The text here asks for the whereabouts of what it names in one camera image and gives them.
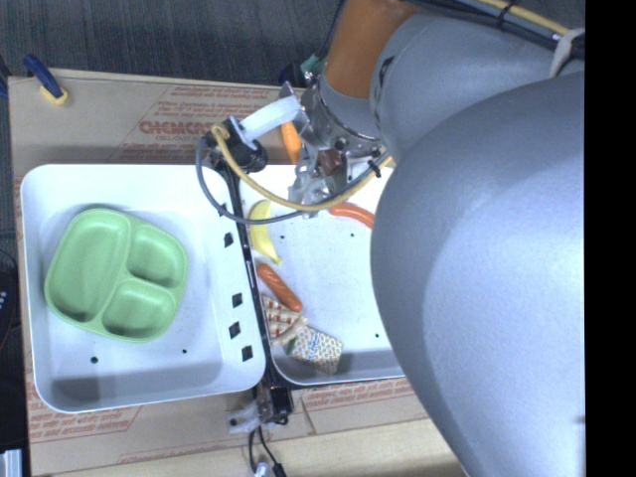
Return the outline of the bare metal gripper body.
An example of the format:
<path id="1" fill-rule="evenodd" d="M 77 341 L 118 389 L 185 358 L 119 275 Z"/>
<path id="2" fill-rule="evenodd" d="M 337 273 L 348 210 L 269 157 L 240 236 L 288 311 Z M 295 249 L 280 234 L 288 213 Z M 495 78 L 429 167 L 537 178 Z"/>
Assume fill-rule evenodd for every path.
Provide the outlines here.
<path id="1" fill-rule="evenodd" d="M 315 83 L 300 96 L 302 140 L 298 181 L 352 181 L 360 166 L 379 174 L 393 158 L 383 143 L 367 97 L 343 94 Z"/>

